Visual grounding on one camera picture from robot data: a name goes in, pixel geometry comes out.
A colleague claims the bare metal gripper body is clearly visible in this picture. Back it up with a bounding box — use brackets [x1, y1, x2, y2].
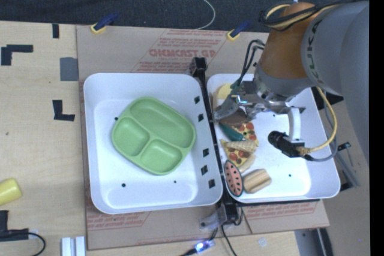
[236, 80, 302, 116]

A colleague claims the brown toy biscuit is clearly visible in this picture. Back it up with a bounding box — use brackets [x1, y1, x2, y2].
[218, 110, 248, 127]

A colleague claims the yellow toy cheese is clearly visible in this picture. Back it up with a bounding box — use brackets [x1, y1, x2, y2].
[216, 83, 234, 101]

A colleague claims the toy pizza slice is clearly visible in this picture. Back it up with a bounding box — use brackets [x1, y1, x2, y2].
[220, 138, 256, 173]
[232, 121, 260, 147]

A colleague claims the green toy pepper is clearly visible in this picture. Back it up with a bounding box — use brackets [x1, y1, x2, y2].
[218, 122, 245, 142]

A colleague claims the thin black rod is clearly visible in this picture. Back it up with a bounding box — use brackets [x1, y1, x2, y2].
[197, 68, 233, 208]

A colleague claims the beige toy ice cream cone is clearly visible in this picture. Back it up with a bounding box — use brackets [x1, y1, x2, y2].
[224, 140, 259, 154]

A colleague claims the tan toy hot dog bun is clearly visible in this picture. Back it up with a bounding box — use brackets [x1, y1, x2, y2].
[242, 168, 272, 194]

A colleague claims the red toy watermelon slice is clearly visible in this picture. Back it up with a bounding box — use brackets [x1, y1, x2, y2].
[223, 159, 245, 198]

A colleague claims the white plastic tray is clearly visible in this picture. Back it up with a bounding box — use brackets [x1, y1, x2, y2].
[206, 73, 341, 204]
[83, 72, 224, 215]

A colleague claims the green divided plate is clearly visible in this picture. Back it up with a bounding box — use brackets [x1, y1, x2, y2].
[110, 96, 197, 176]

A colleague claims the brown cardboard board red print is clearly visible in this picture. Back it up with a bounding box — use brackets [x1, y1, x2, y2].
[76, 25, 331, 251]

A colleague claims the yellow rounded block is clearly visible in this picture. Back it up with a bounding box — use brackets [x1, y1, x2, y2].
[0, 177, 23, 207]

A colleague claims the black cylinder on white bracket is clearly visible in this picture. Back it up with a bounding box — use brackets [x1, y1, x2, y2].
[268, 106, 307, 158]

